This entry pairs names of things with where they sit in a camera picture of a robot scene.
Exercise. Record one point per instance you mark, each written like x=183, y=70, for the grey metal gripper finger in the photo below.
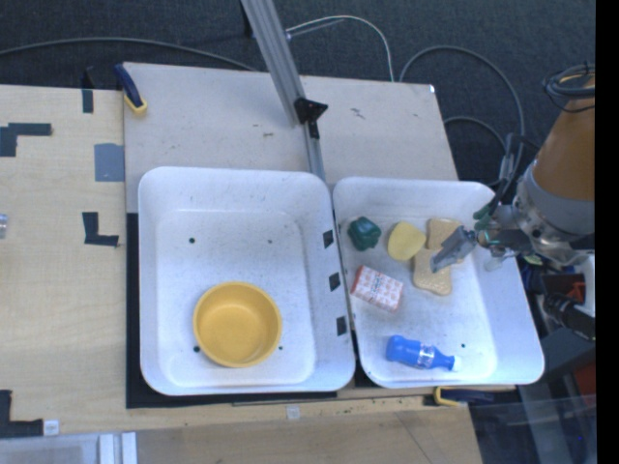
x=454, y=247

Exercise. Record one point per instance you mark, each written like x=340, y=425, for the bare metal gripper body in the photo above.
x=522, y=237

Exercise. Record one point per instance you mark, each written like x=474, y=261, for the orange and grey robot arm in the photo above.
x=566, y=162

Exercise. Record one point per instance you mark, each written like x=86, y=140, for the tan toy bread slice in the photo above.
x=439, y=232
x=430, y=278

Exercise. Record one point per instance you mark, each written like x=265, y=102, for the yellow toy potato chip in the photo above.
x=405, y=240

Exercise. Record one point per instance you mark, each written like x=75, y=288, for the white plastic tray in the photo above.
x=232, y=240
x=435, y=322

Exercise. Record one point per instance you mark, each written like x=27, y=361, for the orange and white carton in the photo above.
x=377, y=289

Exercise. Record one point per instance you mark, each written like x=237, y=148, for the green toy pepper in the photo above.
x=363, y=232

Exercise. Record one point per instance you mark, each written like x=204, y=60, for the blue plastic bottle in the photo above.
x=411, y=351

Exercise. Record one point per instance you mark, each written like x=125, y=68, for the yellow bowl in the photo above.
x=237, y=324

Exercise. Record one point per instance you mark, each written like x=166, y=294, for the pale flat board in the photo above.
x=217, y=114

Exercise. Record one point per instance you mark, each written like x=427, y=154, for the black cylinder on white bracket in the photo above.
x=570, y=310

